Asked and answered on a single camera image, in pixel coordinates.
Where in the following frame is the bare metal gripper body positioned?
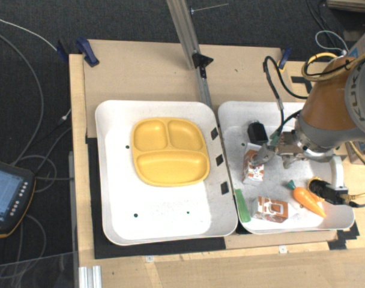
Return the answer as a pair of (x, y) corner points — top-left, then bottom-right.
(273, 130), (336, 163)

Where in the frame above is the white plastic tray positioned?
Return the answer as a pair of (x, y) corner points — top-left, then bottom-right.
(217, 100), (356, 235)
(94, 100), (239, 247)

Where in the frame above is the green flat bar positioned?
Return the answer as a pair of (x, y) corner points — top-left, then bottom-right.
(234, 188), (252, 223)

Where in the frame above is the small black box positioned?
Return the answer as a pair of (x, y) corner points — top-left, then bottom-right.
(247, 121), (269, 146)

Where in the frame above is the pale brown flat board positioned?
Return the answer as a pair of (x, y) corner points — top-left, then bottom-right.
(82, 39), (339, 250)

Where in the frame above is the brown and white carton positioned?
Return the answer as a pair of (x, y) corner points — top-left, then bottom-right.
(241, 148), (265, 187)
(251, 196), (290, 224)

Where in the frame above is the yellow divided plate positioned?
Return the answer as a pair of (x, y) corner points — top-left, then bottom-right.
(130, 117), (211, 188)

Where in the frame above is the orange carrot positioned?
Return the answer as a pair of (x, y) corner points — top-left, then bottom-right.
(286, 179), (327, 219)

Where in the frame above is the black cylinder on white bracket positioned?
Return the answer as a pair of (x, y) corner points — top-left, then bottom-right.
(308, 155), (351, 206)

